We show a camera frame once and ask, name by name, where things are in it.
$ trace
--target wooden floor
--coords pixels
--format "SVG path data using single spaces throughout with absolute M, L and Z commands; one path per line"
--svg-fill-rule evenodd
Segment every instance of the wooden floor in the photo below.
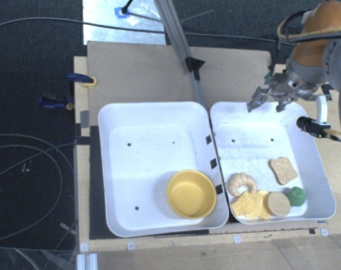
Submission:
M 98 268 L 337 270 L 341 269 L 341 235 L 98 253 Z

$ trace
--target toy food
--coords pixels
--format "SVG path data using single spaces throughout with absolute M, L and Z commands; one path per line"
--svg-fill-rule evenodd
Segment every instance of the toy food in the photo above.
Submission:
M 284 217 L 290 212 L 290 201 L 281 192 L 270 193 L 267 199 L 267 205 L 270 211 L 276 216 Z
M 298 177 L 298 174 L 287 157 L 270 160 L 270 167 L 281 185 L 285 185 Z
M 248 186 L 250 194 L 253 194 L 257 191 L 256 181 L 245 173 L 237 173 L 231 177 L 228 183 L 228 190 L 230 194 L 235 197 L 239 197 L 240 193 L 237 189 L 240 186 Z
M 254 219 L 254 218 L 258 218 L 260 216 L 262 207 L 263 207 L 263 197 L 259 192 L 255 192 L 253 194 L 249 194 L 250 197 L 254 200 L 255 202 L 255 209 L 254 211 L 245 214 L 245 217 L 250 218 L 250 219 Z
M 269 198 L 270 192 L 265 191 L 265 190 L 260 190 L 258 193 L 262 196 L 263 202 L 262 202 L 262 209 L 260 212 L 259 217 L 263 219 L 269 219 L 271 215 L 271 211 L 269 209 L 269 206 L 267 204 L 267 199 Z
M 245 215 L 255 211 L 256 204 L 248 191 L 245 191 L 235 202 L 231 203 L 235 216 Z
M 301 206 L 305 203 L 305 192 L 299 187 L 293 187 L 287 194 L 291 206 Z

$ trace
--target blue clamp handle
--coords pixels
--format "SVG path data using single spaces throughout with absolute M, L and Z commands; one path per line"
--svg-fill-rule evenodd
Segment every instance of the blue clamp handle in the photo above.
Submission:
M 94 83 L 93 78 L 86 76 L 86 75 L 83 75 L 83 74 L 78 74 L 78 73 L 68 73 L 67 74 L 67 81 Z

